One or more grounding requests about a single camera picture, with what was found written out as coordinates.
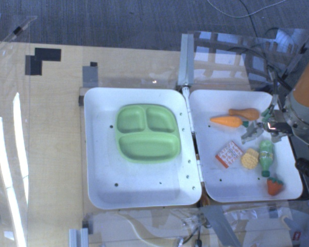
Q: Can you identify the green divided plate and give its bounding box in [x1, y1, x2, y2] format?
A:
[114, 103, 182, 164]

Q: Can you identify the brown chicken drumstick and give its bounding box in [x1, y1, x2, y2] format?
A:
[228, 108, 261, 121]

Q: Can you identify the white plastic tray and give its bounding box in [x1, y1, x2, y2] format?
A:
[188, 89, 304, 204]
[83, 87, 203, 210]

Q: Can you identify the green plastic bottle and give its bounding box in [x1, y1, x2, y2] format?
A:
[258, 139, 274, 178]

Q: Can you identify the orange carrot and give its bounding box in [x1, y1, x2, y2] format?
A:
[209, 115, 250, 129]

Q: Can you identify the yellow corn cob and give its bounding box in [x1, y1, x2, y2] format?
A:
[241, 148, 260, 170]

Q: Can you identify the red strawberry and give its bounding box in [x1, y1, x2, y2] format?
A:
[266, 177, 284, 197]

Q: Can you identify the orange and white carton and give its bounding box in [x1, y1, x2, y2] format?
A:
[215, 140, 245, 169]

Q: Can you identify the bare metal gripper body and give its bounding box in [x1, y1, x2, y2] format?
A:
[262, 109, 294, 144]

